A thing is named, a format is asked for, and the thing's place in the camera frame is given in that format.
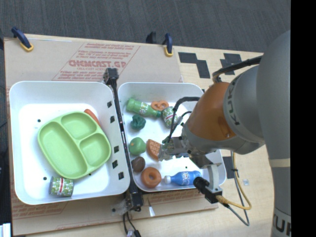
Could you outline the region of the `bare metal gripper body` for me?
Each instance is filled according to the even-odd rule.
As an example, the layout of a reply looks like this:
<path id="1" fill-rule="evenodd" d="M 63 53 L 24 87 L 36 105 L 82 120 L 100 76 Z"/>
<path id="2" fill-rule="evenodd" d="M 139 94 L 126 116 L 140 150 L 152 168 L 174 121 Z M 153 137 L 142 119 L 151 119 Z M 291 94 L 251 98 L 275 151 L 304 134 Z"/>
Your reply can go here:
<path id="1" fill-rule="evenodd" d="M 185 157 L 190 160 L 195 159 L 194 153 L 197 152 L 196 148 L 189 142 L 187 137 L 172 137 L 169 142 L 171 156 L 176 158 Z"/>

